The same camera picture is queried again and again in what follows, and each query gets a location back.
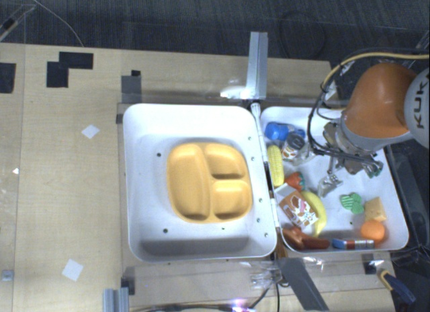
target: snack package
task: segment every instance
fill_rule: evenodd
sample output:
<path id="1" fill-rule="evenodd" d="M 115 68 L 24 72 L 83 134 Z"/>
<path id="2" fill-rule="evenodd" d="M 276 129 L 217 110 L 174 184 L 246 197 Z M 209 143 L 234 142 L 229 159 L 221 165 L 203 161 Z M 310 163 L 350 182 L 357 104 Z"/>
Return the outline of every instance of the snack package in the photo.
<path id="1" fill-rule="evenodd" d="M 295 226 L 303 229 L 318 220 L 309 203 L 293 187 L 283 184 L 275 189 L 275 195 L 279 206 Z"/>

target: yellow cable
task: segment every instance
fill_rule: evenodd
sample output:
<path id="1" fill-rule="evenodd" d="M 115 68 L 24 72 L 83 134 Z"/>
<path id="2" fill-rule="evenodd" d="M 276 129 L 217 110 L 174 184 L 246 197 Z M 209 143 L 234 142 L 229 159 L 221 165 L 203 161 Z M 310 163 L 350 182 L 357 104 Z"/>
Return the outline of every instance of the yellow cable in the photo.
<path id="1" fill-rule="evenodd" d="M 420 54 L 420 55 L 395 54 L 393 52 L 367 52 L 365 54 L 355 55 L 353 57 L 347 58 L 342 63 L 337 65 L 335 68 L 333 68 L 331 70 L 331 72 L 324 79 L 321 87 L 323 89 L 326 87 L 326 84 L 328 83 L 330 78 L 341 68 L 341 66 L 346 65 L 347 63 L 350 63 L 351 61 L 363 59 L 365 57 L 374 57 L 374 56 L 392 57 L 394 59 L 404 59 L 404 60 L 426 60 L 426 59 L 428 60 L 430 58 L 430 56 L 428 54 Z"/>

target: yellow tray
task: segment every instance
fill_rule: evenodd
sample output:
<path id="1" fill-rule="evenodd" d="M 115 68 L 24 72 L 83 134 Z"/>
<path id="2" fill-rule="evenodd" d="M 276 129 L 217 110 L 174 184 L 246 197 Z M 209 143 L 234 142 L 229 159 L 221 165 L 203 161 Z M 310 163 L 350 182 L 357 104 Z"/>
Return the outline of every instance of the yellow tray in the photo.
<path id="1" fill-rule="evenodd" d="M 253 202 L 244 157 L 219 143 L 176 146 L 167 159 L 167 188 L 173 210 L 191 223 L 239 219 Z"/>

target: wooden table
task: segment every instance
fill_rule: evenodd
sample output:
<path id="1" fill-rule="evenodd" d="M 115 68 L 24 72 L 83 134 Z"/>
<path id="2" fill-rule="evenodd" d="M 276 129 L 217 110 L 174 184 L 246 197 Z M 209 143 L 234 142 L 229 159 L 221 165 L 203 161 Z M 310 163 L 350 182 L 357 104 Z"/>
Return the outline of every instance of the wooden table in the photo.
<path id="1" fill-rule="evenodd" d="M 71 69 L 69 88 L 47 88 L 46 63 L 57 62 L 60 51 L 93 53 L 93 69 Z M 123 270 L 116 124 L 121 76 L 140 71 L 148 95 L 208 99 L 223 87 L 245 84 L 247 58 L 0 44 L 0 62 L 17 64 L 14 92 L 0 94 L 0 270 L 15 270 L 12 282 L 0 282 L 0 310 L 101 311 L 103 290 L 118 289 Z M 328 71 L 326 62 L 269 59 L 267 94 L 312 100 Z M 81 133 L 89 125 L 100 130 L 92 139 Z M 12 173 L 17 167 L 19 174 Z M 69 259 L 83 265 L 77 281 L 62 275 Z M 392 271 L 387 253 L 377 259 Z M 331 311 L 393 310 L 390 293 L 375 275 L 364 275 L 359 256 L 324 260 L 322 272 L 318 263 L 308 270 Z M 184 266 L 194 277 L 183 266 L 143 266 L 143 295 L 232 298 L 212 294 L 231 285 L 219 272 L 204 274 L 205 264 Z M 240 282 L 247 286 L 239 290 L 248 292 L 244 298 L 257 297 L 261 291 L 250 289 L 246 275 Z M 258 311 L 275 311 L 273 292 Z M 282 311 L 300 310 L 290 288 L 281 294 Z"/>

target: banana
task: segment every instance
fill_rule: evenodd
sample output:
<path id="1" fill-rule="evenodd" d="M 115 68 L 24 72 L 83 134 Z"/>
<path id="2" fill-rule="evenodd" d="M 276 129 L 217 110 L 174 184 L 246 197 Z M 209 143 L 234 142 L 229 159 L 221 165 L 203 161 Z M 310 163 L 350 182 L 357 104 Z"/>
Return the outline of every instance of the banana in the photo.
<path id="1" fill-rule="evenodd" d="M 318 220 L 314 224 L 314 237 L 318 237 L 327 224 L 327 213 L 325 211 L 325 207 L 322 204 L 321 199 L 310 191 L 302 191 L 302 196 L 309 203 L 312 209 L 315 211 Z"/>

